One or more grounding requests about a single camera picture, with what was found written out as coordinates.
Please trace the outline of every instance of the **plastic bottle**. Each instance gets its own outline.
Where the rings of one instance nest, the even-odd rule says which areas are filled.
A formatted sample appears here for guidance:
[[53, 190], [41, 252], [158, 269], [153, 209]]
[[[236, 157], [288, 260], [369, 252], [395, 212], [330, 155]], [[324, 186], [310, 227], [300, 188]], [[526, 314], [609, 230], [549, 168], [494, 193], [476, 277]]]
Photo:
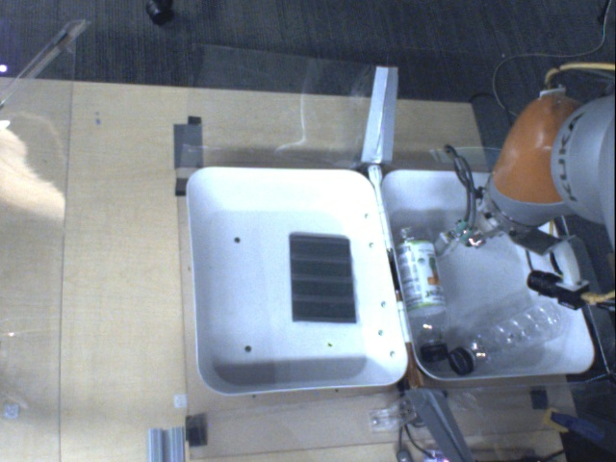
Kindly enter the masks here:
[[413, 341], [426, 363], [437, 363], [448, 358], [444, 341], [448, 318], [434, 244], [411, 227], [403, 228], [400, 236], [398, 271]]
[[534, 304], [504, 320], [481, 327], [465, 346], [449, 354], [449, 364], [464, 375], [497, 357], [504, 359], [511, 349], [538, 347], [560, 336], [565, 329], [563, 310], [547, 301]]

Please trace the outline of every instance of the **black connector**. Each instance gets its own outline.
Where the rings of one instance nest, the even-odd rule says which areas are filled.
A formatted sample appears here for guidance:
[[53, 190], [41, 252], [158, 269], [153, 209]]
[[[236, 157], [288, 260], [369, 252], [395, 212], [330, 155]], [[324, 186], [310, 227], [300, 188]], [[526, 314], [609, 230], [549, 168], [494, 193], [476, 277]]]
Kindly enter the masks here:
[[566, 285], [562, 278], [555, 273], [533, 270], [526, 280], [526, 285], [540, 295], [555, 297], [558, 304], [578, 310], [586, 304], [581, 298], [583, 293], [588, 291], [587, 281], [580, 281], [576, 285]]

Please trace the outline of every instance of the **bottle cap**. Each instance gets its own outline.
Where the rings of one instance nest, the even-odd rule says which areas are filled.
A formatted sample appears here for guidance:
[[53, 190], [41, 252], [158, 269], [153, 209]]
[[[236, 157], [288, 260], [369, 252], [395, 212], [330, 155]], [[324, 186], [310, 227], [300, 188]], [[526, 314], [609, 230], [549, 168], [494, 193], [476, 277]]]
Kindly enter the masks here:
[[447, 344], [430, 343], [420, 347], [420, 355], [426, 363], [437, 363], [447, 359]]
[[463, 347], [457, 347], [449, 353], [449, 365], [459, 375], [469, 374], [475, 370], [473, 354]]

